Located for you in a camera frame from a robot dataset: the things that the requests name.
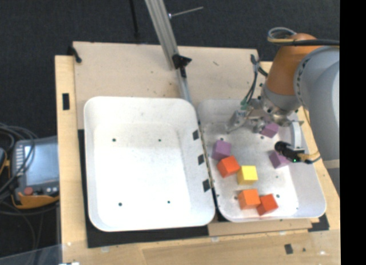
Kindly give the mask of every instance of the black bracket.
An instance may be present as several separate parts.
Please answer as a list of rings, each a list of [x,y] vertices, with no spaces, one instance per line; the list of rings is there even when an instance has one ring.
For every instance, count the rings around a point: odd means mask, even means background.
[[[299,153],[305,153],[305,150],[292,150],[290,148],[291,144],[283,141],[278,141],[274,145],[274,149],[287,159],[292,162],[301,162],[301,158],[298,156]]]
[[[192,59],[180,56],[178,54],[173,55],[173,63],[176,69],[181,70],[181,76],[187,78],[187,73],[185,71],[185,66],[189,64]]]

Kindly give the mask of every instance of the cube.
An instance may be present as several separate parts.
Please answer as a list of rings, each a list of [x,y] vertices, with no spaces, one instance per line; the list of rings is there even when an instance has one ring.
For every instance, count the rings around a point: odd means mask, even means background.
[[[235,174],[240,169],[240,165],[236,161],[235,156],[231,155],[220,160],[217,164],[217,168],[221,176],[226,178],[227,176]]]
[[[231,155],[231,144],[229,142],[218,140],[212,148],[211,157],[215,160],[222,160]]]
[[[257,189],[242,190],[238,195],[240,209],[253,209],[261,204]]]
[[[252,185],[258,181],[256,166],[241,166],[237,173],[239,185]]]
[[[264,215],[266,213],[272,212],[276,210],[279,206],[273,196],[273,194],[268,194],[259,197],[261,200],[261,204],[257,206],[257,211],[259,215]]]
[[[290,161],[283,155],[279,154],[277,151],[273,151],[269,156],[270,162],[274,168],[279,168],[286,166],[290,163]]]
[[[276,123],[267,124],[260,132],[262,135],[273,138],[279,132],[279,125]]]

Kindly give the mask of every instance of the aluminum rod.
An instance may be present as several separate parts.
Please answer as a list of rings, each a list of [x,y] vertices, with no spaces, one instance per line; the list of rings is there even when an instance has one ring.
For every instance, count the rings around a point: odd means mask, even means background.
[[[162,46],[165,58],[171,69],[176,69],[173,56],[178,54],[177,42],[174,37],[172,25],[170,24],[169,14],[166,10],[163,0],[145,0],[146,5],[149,10],[150,17],[153,21],[154,28],[160,44]],[[187,78],[181,75],[181,70],[176,69],[178,85],[180,89],[180,94],[182,98],[186,99],[188,102],[192,102],[190,97]]]

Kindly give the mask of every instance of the white tray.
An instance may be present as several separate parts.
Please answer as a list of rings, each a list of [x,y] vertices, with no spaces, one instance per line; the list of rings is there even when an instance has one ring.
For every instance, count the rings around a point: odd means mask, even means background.
[[[212,220],[208,169],[190,103],[95,97],[86,102],[84,124],[87,200],[97,228],[152,230]]]
[[[240,100],[211,99],[203,101],[198,107],[218,209],[222,215],[232,222],[320,217],[325,212],[326,202],[314,165],[290,163],[275,169],[270,162],[269,155],[277,141],[291,142],[289,127],[280,127],[273,138],[268,138],[254,133],[248,121],[227,134],[225,124],[239,106]],[[255,184],[238,185],[236,175],[221,177],[217,161],[210,157],[214,143],[220,139],[232,144],[232,155],[240,165],[256,166],[258,181]],[[304,138],[303,147],[307,150]],[[259,216],[256,209],[241,210],[237,195],[246,188],[257,188],[260,195],[274,194],[278,209],[263,216]]]

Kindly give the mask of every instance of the wooden table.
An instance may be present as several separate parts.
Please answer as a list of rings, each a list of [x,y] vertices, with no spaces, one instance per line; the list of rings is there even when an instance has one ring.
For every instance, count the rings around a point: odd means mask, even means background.
[[[160,46],[74,42],[82,63],[55,57],[63,262],[83,264],[338,264],[340,199],[321,161],[315,164],[327,201],[329,229],[309,232],[319,219],[208,225],[209,237],[88,248],[77,130],[84,103],[96,95],[180,97],[176,74]],[[253,79],[255,49],[179,47],[193,105],[209,98],[242,99]],[[266,70],[270,62],[262,62]],[[299,119],[305,120],[299,112]],[[310,150],[316,145],[307,123]]]

